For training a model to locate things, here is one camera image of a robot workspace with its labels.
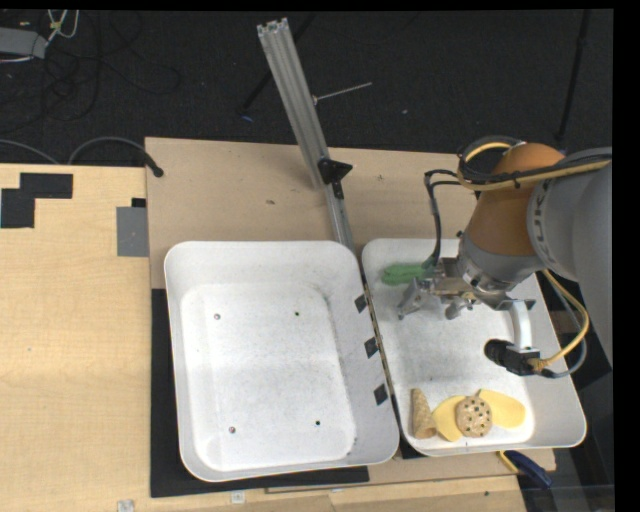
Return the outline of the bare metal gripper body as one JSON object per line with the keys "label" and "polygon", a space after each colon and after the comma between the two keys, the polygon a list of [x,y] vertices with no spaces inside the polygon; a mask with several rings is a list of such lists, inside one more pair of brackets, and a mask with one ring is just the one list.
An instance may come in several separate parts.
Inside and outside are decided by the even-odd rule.
{"label": "bare metal gripper body", "polygon": [[429,285],[430,293],[444,300],[459,298],[490,307],[498,307],[510,290],[509,281],[495,278],[473,261],[459,257],[441,258]]}

